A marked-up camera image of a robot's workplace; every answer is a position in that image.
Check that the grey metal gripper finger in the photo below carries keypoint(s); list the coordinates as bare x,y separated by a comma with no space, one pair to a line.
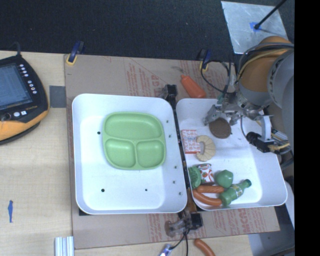
212,114
234,119

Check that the orange squeeze bottle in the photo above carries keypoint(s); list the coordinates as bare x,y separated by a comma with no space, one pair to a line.
193,87

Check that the green bottle with label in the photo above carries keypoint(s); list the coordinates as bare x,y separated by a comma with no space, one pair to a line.
233,193

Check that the green broccoli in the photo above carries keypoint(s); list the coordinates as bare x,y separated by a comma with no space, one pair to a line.
194,177

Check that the brown cardboard board red print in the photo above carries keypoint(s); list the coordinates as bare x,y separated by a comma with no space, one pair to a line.
100,75

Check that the green bell pepper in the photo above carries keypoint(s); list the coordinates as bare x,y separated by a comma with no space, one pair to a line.
224,178

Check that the red and white can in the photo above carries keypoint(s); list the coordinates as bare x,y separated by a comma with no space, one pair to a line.
205,172

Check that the brown round biscuit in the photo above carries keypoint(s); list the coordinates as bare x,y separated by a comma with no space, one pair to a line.
220,128

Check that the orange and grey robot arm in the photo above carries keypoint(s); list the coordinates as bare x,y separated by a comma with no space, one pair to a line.
260,72

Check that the green divided plate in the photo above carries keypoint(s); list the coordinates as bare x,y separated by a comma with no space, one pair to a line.
132,140

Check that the black cylinder on white bracket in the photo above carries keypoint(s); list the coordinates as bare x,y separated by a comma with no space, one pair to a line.
261,142

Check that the beige croissant bread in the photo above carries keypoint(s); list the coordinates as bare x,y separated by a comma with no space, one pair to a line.
209,147

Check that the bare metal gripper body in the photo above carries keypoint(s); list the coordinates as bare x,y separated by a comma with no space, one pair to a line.
236,106

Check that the white plastic tray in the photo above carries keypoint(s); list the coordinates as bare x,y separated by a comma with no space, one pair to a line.
240,157
130,190

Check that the red and white packet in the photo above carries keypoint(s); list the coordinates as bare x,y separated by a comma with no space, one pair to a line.
189,142

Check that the orange sausage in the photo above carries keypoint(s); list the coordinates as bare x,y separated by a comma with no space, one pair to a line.
203,247
206,198
211,189

